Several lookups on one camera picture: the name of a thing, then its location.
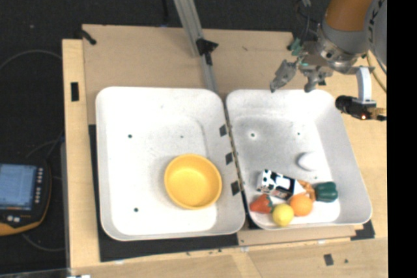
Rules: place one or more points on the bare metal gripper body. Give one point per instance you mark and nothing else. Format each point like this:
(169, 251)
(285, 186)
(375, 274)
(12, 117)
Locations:
(330, 57)

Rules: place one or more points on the yellow bowl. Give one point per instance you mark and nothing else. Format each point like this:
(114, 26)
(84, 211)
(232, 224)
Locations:
(193, 182)

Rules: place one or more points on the black cylinder on white bracket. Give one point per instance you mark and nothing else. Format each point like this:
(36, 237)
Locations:
(353, 105)

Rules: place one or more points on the white plastic tray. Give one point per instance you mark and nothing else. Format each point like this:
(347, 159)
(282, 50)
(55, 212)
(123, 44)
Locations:
(286, 140)
(146, 156)

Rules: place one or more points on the orange pretzel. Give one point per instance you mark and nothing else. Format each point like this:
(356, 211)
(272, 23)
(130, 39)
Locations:
(309, 188)

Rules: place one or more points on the yellow lemon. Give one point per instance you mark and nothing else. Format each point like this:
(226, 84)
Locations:
(282, 215)

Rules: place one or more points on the orange fruit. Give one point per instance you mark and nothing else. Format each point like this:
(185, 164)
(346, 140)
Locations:
(301, 205)

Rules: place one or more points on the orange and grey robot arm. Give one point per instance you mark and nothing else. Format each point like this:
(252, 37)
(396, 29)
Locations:
(353, 3)

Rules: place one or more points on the green bell pepper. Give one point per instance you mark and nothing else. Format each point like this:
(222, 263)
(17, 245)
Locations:
(326, 192)

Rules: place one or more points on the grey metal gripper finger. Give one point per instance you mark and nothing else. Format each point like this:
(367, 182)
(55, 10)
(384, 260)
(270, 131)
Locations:
(314, 79)
(282, 75)

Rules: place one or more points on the white egg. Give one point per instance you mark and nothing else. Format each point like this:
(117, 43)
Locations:
(307, 161)

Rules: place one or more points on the black and white carton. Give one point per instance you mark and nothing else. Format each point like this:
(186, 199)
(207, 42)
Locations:
(277, 184)

